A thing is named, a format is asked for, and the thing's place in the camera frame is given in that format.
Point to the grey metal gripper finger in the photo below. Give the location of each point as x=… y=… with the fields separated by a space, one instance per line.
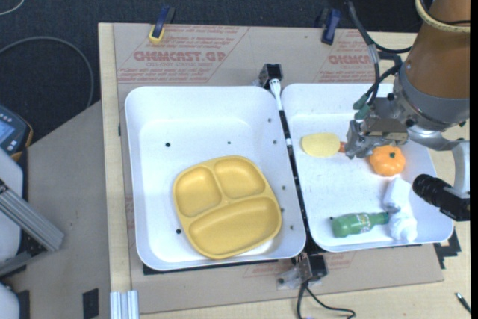
x=366 y=147
x=352 y=142

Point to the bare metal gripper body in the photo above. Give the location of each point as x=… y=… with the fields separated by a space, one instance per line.
x=386 y=121

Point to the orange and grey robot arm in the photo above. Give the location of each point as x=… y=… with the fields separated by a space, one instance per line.
x=440 y=48

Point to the small orange object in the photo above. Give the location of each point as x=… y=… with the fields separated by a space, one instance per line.
x=341 y=148

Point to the orange pumpkin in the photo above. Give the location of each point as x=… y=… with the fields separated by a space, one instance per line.
x=387 y=160

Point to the pale yellow round chip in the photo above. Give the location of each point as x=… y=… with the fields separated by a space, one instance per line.
x=320 y=145

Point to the white plastic tray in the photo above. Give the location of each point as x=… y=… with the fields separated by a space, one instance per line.
x=157 y=123
x=336 y=186

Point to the thin black and white rod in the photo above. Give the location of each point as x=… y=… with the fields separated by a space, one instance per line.
x=289 y=145

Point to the white crumpled cloth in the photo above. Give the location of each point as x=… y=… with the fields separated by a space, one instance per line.
x=401 y=213

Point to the green bottle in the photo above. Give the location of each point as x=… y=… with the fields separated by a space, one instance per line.
x=351 y=225

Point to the yellow divided plate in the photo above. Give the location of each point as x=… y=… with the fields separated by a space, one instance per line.
x=228 y=209

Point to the black pen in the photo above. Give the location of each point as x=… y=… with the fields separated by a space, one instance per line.
x=463 y=302

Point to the brown cardboard board, red print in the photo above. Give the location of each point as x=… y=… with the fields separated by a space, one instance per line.
x=224 y=295

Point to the black cylinder on white bracket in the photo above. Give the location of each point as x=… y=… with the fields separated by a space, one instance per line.
x=437 y=192

